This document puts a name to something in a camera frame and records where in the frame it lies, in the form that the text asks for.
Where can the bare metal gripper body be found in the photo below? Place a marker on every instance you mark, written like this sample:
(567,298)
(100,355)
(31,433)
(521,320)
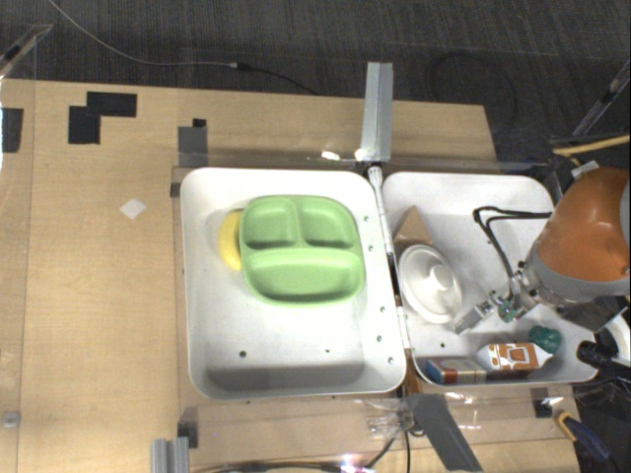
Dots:
(518,294)

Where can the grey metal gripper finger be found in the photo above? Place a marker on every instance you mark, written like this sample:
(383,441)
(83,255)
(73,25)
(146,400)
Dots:
(486,307)
(467,320)

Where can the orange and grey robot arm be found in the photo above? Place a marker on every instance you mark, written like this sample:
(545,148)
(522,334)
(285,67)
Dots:
(586,234)

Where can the white plastic tray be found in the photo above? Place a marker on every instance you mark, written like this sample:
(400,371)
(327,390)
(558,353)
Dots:
(473,264)
(276,343)

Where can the green broccoli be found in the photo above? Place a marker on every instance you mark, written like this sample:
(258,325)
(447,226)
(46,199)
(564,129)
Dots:
(545,338)

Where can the blue and red carton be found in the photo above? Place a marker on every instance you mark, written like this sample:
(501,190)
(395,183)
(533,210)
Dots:
(453,370)

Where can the white bowl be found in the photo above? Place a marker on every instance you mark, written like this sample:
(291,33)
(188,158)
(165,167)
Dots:
(430,284)

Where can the orange and white carton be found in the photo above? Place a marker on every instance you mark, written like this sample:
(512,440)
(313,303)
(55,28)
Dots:
(512,358)

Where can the green divided plate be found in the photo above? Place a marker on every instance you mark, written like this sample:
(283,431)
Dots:
(301,264)

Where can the yellow banana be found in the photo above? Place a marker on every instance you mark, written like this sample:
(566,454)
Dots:
(230,244)

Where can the black cylinder on white bracket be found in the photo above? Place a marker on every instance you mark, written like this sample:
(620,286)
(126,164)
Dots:
(597,355)

